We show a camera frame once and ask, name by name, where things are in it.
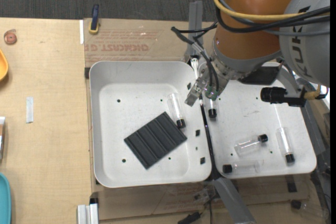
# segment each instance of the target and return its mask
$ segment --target plastic tube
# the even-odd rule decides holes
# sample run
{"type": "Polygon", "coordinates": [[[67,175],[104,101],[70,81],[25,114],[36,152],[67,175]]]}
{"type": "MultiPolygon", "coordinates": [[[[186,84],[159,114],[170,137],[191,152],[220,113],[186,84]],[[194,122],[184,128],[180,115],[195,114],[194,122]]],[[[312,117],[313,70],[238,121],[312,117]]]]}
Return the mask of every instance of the plastic tube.
{"type": "Polygon", "coordinates": [[[176,122],[177,127],[179,129],[185,128],[185,120],[181,110],[178,93],[174,92],[169,94],[167,102],[171,117],[176,122]]]}
{"type": "Polygon", "coordinates": [[[240,161],[223,165],[223,173],[227,175],[243,175],[260,173],[260,161],[240,161]]]}
{"type": "Polygon", "coordinates": [[[290,205],[303,217],[314,216],[321,219],[327,219],[329,217],[329,211],[327,208],[323,208],[321,205],[313,204],[309,201],[292,200],[290,205]]]}
{"type": "Polygon", "coordinates": [[[288,137],[288,129],[286,127],[277,129],[277,140],[280,151],[285,156],[287,164],[293,164],[295,162],[293,148],[288,137]]]}
{"type": "Polygon", "coordinates": [[[261,149],[262,145],[268,141],[266,134],[254,135],[250,138],[236,142],[234,148],[238,155],[243,155],[261,149]]]}
{"type": "Polygon", "coordinates": [[[214,119],[217,117],[218,108],[217,108],[217,100],[212,100],[211,98],[205,97],[205,107],[208,111],[208,115],[210,119],[214,119]]]}

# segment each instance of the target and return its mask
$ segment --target black grooved pad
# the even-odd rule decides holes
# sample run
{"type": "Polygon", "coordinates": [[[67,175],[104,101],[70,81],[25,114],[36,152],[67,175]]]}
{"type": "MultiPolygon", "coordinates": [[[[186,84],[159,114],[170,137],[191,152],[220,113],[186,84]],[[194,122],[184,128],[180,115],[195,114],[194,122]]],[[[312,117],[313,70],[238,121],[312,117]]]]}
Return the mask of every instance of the black grooved pad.
{"type": "Polygon", "coordinates": [[[146,169],[186,140],[166,112],[124,139],[146,169]]]}

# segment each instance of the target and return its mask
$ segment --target black cable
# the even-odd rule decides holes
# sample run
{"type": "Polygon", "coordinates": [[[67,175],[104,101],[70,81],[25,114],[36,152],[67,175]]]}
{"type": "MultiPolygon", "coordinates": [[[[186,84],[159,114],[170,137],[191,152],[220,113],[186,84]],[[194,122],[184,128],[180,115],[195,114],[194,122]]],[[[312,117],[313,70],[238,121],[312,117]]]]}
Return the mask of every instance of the black cable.
{"type": "MultiPolygon", "coordinates": [[[[177,37],[178,37],[180,40],[182,40],[182,41],[184,41],[184,42],[186,42],[186,43],[188,43],[188,44],[190,44],[190,45],[193,44],[193,42],[192,42],[190,39],[188,39],[188,38],[186,38],[184,35],[182,35],[182,34],[179,32],[179,30],[178,30],[177,28],[175,28],[174,26],[171,28],[171,31],[173,31],[173,32],[177,35],[177,37]]],[[[200,42],[198,41],[198,39],[195,39],[195,42],[196,42],[199,46],[202,47],[202,45],[200,44],[200,42]]],[[[202,52],[202,51],[200,52],[200,54],[204,57],[204,59],[205,59],[207,65],[208,65],[208,69],[209,69],[209,70],[210,70],[210,69],[212,70],[212,73],[213,73],[213,75],[214,75],[214,77],[215,77],[215,80],[216,80],[216,91],[218,92],[218,91],[219,91],[219,79],[218,79],[216,70],[215,70],[215,68],[213,67],[213,65],[212,65],[210,59],[208,58],[208,56],[205,55],[205,53],[202,52]]]]}
{"type": "MultiPolygon", "coordinates": [[[[226,6],[226,3],[223,3],[223,0],[219,0],[221,2],[222,5],[226,6]]],[[[216,17],[218,19],[218,22],[219,24],[224,27],[226,30],[228,31],[231,31],[231,32],[234,32],[234,33],[250,33],[250,32],[254,32],[254,31],[260,31],[260,30],[267,30],[267,29],[270,29],[270,28],[273,28],[273,27],[285,27],[285,26],[295,26],[295,25],[291,25],[290,23],[295,23],[298,21],[299,18],[301,18],[300,16],[301,15],[297,15],[297,16],[294,16],[292,18],[289,18],[289,19],[284,19],[284,20],[279,20],[277,21],[276,23],[284,23],[283,25],[273,25],[273,23],[266,23],[266,24],[259,24],[259,23],[254,23],[252,21],[249,21],[249,20],[246,20],[246,19],[242,19],[242,18],[237,18],[237,17],[234,17],[234,16],[231,16],[233,19],[235,19],[236,21],[242,23],[242,24],[246,24],[246,25],[252,25],[253,27],[256,27],[256,29],[253,29],[253,27],[249,27],[249,28],[232,28],[232,27],[229,27],[227,25],[225,25],[225,23],[223,22],[221,16],[218,16],[218,10],[219,8],[217,6],[215,6],[216,8],[216,17]]],[[[328,7],[325,7],[326,12],[329,12],[330,11],[330,6],[328,7]]],[[[305,13],[305,15],[309,15],[308,17],[306,18],[310,18],[310,17],[313,17],[313,16],[316,16],[313,14],[313,12],[315,12],[316,10],[312,11],[312,12],[308,12],[308,13],[305,13]]],[[[330,20],[330,16],[329,16],[329,19],[327,17],[327,19],[321,19],[321,22],[325,22],[327,20],[330,20]]]]}
{"type": "MultiPolygon", "coordinates": [[[[195,37],[194,37],[194,39],[195,39],[195,42],[199,45],[200,42],[198,41],[198,39],[196,39],[195,37]]],[[[213,75],[214,75],[214,77],[215,77],[215,81],[216,81],[216,91],[218,92],[218,91],[219,91],[219,79],[218,79],[217,72],[216,72],[214,66],[212,65],[210,59],[207,57],[207,55],[205,55],[205,53],[202,52],[202,51],[200,52],[200,54],[201,54],[201,55],[204,57],[204,59],[206,60],[206,63],[207,63],[207,65],[208,65],[208,69],[209,69],[209,76],[210,76],[210,73],[211,73],[211,71],[212,71],[212,73],[213,73],[213,75]]]]}
{"type": "MultiPolygon", "coordinates": [[[[185,41],[185,42],[187,42],[190,45],[193,44],[193,42],[191,40],[189,40],[188,38],[186,38],[185,36],[183,36],[175,27],[172,27],[171,30],[174,31],[176,33],[177,37],[180,38],[182,41],[185,41]]],[[[205,60],[208,59],[208,57],[204,53],[201,54],[201,55],[204,57],[205,60]]],[[[211,62],[210,62],[209,66],[214,71],[215,77],[217,77],[216,70],[212,66],[211,62]]],[[[213,180],[216,180],[216,179],[218,179],[218,178],[221,177],[221,174],[220,174],[220,172],[216,168],[215,156],[214,156],[214,151],[213,151],[213,147],[212,147],[212,142],[211,142],[211,136],[210,136],[209,127],[208,127],[208,124],[207,124],[207,119],[206,119],[204,105],[200,104],[200,106],[201,106],[202,118],[203,118],[203,122],[204,122],[206,140],[208,142],[208,149],[209,149],[209,154],[210,154],[210,160],[211,160],[211,174],[210,174],[209,178],[212,178],[213,180]]]]}
{"type": "Polygon", "coordinates": [[[213,219],[213,216],[212,216],[212,207],[211,207],[211,203],[212,203],[212,199],[211,199],[210,202],[209,202],[209,211],[210,211],[210,224],[213,224],[213,223],[214,223],[214,219],[213,219]]]}
{"type": "Polygon", "coordinates": [[[234,27],[230,27],[230,26],[226,25],[223,22],[222,17],[220,15],[221,10],[218,7],[215,7],[215,9],[216,9],[216,17],[217,17],[217,20],[218,20],[219,24],[224,29],[226,29],[230,32],[233,32],[233,33],[250,33],[250,32],[266,30],[266,29],[270,29],[270,28],[274,28],[274,27],[282,27],[283,25],[288,25],[290,23],[295,23],[295,22],[298,22],[298,21],[306,19],[306,18],[310,18],[310,17],[313,17],[313,16],[317,16],[317,15],[321,15],[321,14],[330,12],[330,6],[328,6],[328,7],[313,10],[313,11],[308,12],[308,13],[300,14],[300,15],[292,17],[292,18],[279,20],[279,21],[273,22],[273,23],[267,23],[267,24],[262,24],[262,25],[258,25],[258,26],[246,27],[246,28],[234,28],[234,27]]]}
{"type": "Polygon", "coordinates": [[[327,92],[326,92],[326,93],[324,93],[324,94],[320,94],[320,95],[317,96],[315,99],[317,99],[317,100],[324,99],[324,98],[327,97],[328,93],[329,93],[329,88],[327,88],[327,92]]]}
{"type": "MultiPolygon", "coordinates": [[[[240,18],[233,17],[236,21],[245,24],[245,25],[251,25],[251,26],[258,26],[258,25],[264,25],[264,24],[259,24],[259,23],[254,23],[254,22],[249,22],[249,21],[243,21],[240,20],[240,18]]],[[[300,26],[300,25],[309,25],[309,24],[316,24],[316,23],[324,23],[330,21],[330,15],[323,16],[323,17],[314,17],[314,18],[308,18],[306,20],[300,20],[295,23],[290,23],[290,24],[284,24],[281,27],[289,27],[289,26],[300,26]]]]}
{"type": "Polygon", "coordinates": [[[209,70],[209,86],[212,87],[212,69],[211,67],[209,67],[208,63],[207,63],[207,66],[209,70]]]}
{"type": "Polygon", "coordinates": [[[202,29],[194,29],[194,30],[179,30],[180,33],[199,33],[199,32],[208,32],[212,29],[215,29],[217,27],[217,22],[213,23],[211,26],[206,27],[206,28],[202,28],[202,29]]]}
{"type": "MultiPolygon", "coordinates": [[[[213,23],[210,27],[214,27],[214,28],[216,28],[216,27],[217,27],[217,23],[218,23],[218,21],[214,21],[214,23],[213,23]]],[[[201,34],[195,36],[195,38],[199,39],[199,38],[202,37],[204,34],[208,33],[208,31],[209,31],[209,30],[204,31],[203,33],[201,33],[201,34]]]]}

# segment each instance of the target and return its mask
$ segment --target white tray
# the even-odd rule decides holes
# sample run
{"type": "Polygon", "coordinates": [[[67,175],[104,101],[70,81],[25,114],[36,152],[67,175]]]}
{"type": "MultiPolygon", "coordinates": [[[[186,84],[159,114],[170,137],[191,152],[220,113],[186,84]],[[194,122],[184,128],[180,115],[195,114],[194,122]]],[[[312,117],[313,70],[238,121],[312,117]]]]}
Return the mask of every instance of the white tray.
{"type": "MultiPolygon", "coordinates": [[[[270,104],[260,99],[260,91],[265,86],[244,85],[230,81],[220,95],[218,116],[215,121],[208,119],[212,135],[215,162],[218,171],[228,178],[248,178],[312,172],[317,164],[316,155],[303,119],[301,109],[288,104],[270,104]],[[288,128],[288,136],[296,159],[287,165],[281,154],[276,138],[276,130],[288,128]],[[236,141],[252,135],[267,134],[268,142],[261,150],[238,156],[236,141]],[[224,174],[223,165],[234,162],[261,162],[260,172],[254,170],[245,174],[224,174]]],[[[267,87],[283,87],[279,81],[267,87]]]]}
{"type": "Polygon", "coordinates": [[[102,61],[91,67],[93,164],[100,184],[119,188],[201,182],[210,175],[200,106],[184,104],[187,85],[194,81],[193,69],[183,62],[102,61]],[[180,95],[187,140],[145,169],[124,138],[164,111],[170,115],[167,96],[172,92],[180,95]]]}

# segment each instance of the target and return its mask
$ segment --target wooden table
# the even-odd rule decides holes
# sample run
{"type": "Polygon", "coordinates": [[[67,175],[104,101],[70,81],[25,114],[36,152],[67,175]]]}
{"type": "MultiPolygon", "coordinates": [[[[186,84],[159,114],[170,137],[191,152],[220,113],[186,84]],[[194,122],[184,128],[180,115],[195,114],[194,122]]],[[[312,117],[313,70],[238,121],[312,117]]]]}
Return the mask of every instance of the wooden table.
{"type": "MultiPolygon", "coordinates": [[[[0,37],[9,64],[0,82],[0,116],[6,117],[0,172],[11,186],[12,224],[76,223],[77,205],[88,204],[92,193],[80,22],[0,18],[0,35],[10,29],[16,29],[14,45],[0,37]],[[34,98],[32,123],[26,123],[27,97],[34,98]]],[[[310,198],[318,201],[314,186],[308,187],[310,198]]],[[[302,220],[288,202],[249,208],[258,223],[323,223],[302,220]]],[[[177,223],[186,215],[104,222],[177,223]]],[[[232,223],[225,209],[215,210],[214,219],[232,223]]],[[[208,212],[196,223],[209,223],[208,212]]]]}

